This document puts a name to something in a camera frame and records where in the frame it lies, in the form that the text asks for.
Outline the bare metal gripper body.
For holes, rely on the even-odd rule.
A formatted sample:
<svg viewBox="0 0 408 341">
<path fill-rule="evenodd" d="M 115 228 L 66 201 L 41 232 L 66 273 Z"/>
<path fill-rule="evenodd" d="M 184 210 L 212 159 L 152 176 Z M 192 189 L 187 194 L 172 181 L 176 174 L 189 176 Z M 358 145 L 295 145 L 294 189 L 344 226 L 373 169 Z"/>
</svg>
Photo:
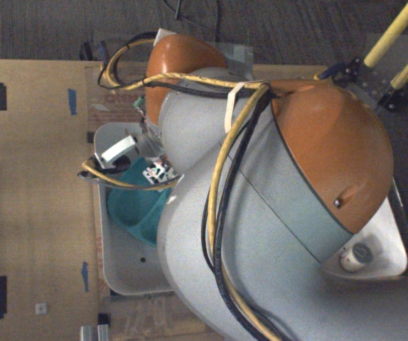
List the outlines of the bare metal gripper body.
<svg viewBox="0 0 408 341">
<path fill-rule="evenodd" d="M 145 109 L 139 109 L 141 120 L 139 126 L 141 127 L 142 148 L 145 154 L 148 156 L 162 156 L 164 154 L 164 148 L 161 140 L 158 137 L 154 126 L 147 117 Z"/>
</svg>

